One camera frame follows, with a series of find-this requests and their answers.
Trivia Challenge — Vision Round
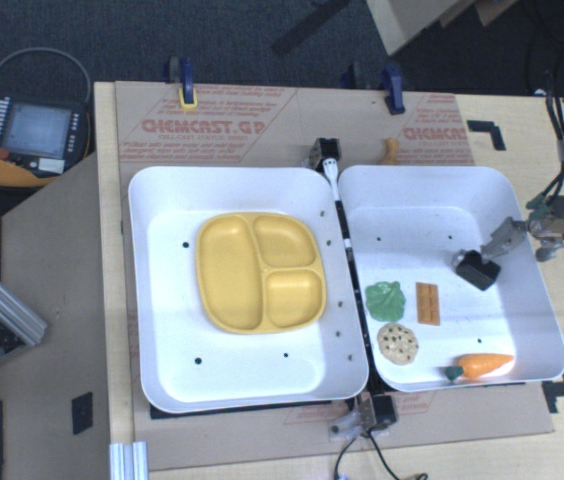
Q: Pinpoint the orange rectangular biscuit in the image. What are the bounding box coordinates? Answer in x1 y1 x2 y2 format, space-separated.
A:
415 281 442 327

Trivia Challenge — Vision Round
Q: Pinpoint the white plastic tray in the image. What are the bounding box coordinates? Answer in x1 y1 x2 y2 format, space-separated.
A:
127 165 370 414
336 164 564 393

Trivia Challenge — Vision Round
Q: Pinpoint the orange carrot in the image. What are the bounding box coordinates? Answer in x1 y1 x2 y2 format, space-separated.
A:
443 352 516 382

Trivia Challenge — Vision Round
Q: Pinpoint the green toy lettuce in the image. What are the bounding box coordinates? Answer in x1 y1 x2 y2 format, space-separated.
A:
364 280 407 323

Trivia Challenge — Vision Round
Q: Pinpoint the tan toy drumstick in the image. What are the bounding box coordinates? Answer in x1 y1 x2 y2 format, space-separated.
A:
378 137 401 166

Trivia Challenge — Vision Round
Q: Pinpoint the round chocolate chip cookie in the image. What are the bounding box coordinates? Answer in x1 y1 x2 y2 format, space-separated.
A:
376 322 420 367

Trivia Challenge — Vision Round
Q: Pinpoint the thin black and white rod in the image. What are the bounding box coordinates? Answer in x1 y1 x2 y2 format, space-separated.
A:
322 157 376 395

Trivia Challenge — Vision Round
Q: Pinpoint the yellow divided plate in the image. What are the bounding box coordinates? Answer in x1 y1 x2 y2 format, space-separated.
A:
194 211 327 335

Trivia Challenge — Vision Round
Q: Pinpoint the brown cardboard board red print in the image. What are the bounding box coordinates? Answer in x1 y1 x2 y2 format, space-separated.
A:
113 80 557 472

